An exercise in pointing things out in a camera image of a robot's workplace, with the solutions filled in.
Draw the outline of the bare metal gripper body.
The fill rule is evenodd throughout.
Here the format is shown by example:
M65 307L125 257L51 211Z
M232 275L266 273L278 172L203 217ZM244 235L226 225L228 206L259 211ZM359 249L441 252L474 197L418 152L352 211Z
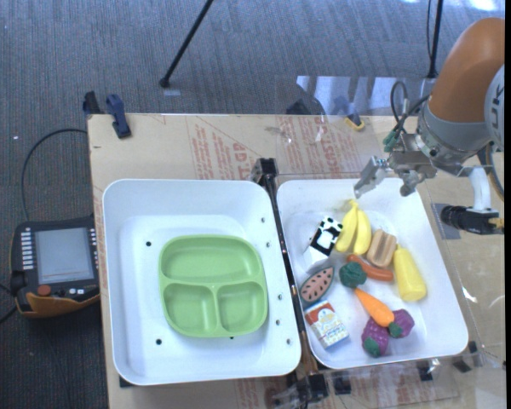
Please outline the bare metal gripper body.
M388 165L398 176L417 174L433 178L439 170L457 176L468 152L440 140L431 133L402 134L388 157Z

